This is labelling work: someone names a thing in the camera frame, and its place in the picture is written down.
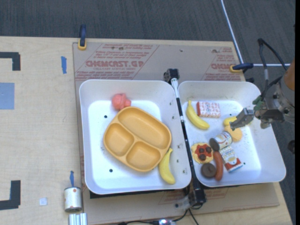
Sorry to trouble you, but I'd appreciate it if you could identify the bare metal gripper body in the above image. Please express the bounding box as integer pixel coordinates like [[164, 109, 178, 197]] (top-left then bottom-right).
[[254, 89, 296, 126]]

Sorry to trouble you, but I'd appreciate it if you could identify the yellow banana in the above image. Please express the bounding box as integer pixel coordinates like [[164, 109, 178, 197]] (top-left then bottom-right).
[[186, 100, 210, 130], [223, 116, 238, 127], [158, 148, 176, 185]]

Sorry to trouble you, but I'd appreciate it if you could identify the yellow round biscuit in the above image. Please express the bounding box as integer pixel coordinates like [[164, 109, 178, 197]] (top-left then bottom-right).
[[230, 125, 243, 143]]

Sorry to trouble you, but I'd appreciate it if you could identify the white plastic tray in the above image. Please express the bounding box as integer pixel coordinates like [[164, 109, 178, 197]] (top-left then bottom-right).
[[177, 80, 287, 188], [79, 79, 192, 195]]

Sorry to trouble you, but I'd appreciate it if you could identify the white and yellow can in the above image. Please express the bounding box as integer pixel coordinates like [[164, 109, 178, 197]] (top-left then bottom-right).
[[209, 131, 233, 152]]

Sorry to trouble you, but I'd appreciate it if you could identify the orange and white packet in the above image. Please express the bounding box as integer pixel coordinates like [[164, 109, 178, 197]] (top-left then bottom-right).
[[196, 101, 221, 119]]

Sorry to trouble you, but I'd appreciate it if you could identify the white and red carton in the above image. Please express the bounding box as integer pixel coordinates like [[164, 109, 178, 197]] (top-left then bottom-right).
[[219, 145, 243, 173]]

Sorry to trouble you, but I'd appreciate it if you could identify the orange sausage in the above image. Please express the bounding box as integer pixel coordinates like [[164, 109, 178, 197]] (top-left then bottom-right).
[[212, 151, 224, 181]]

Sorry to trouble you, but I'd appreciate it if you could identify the yellow pizza slice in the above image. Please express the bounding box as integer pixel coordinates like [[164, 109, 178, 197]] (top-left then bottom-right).
[[191, 142, 214, 165]]

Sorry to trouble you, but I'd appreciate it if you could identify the thin black and white rod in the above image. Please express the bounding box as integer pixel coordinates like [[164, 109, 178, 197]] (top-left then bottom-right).
[[171, 78, 203, 192]]

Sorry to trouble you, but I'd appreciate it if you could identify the brown doughnut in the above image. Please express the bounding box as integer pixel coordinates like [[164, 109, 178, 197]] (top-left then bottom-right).
[[201, 163, 217, 179]]

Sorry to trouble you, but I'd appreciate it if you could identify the orange divided plate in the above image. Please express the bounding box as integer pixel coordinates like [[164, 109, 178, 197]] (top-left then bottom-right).
[[103, 106, 173, 173]]

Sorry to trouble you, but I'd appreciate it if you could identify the brown cardboard board red print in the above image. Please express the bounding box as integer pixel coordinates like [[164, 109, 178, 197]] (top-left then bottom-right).
[[72, 41, 281, 218]]

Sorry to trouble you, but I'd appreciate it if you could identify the pink toy shrimp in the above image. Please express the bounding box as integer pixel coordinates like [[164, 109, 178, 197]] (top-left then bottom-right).
[[111, 93, 132, 111]]

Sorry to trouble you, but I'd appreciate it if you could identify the white can with orange dot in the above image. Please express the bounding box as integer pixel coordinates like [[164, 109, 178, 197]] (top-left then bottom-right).
[[64, 187, 83, 213]]

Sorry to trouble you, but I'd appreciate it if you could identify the black block with thin wires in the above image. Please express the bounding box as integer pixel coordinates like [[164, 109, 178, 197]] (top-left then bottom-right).
[[187, 187, 207, 206], [163, 68, 180, 83]]

